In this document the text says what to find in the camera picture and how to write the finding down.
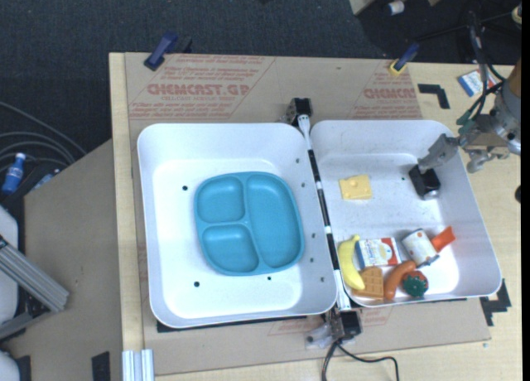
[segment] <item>white can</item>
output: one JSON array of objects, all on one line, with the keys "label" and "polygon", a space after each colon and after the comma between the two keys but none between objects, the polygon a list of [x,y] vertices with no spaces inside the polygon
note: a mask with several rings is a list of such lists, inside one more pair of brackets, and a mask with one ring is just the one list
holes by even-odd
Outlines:
[{"label": "white can", "polygon": [[423,229],[411,232],[401,243],[418,268],[430,265],[440,257]]}]

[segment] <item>hot dog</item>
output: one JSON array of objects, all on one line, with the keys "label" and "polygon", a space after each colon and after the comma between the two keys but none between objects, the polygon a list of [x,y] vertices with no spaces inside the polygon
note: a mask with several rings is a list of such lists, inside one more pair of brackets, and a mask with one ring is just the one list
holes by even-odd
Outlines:
[{"label": "hot dog", "polygon": [[392,300],[396,296],[396,290],[401,282],[403,275],[416,269],[416,264],[413,260],[406,260],[403,263],[399,263],[393,268],[393,270],[387,275],[383,284],[384,298]]}]

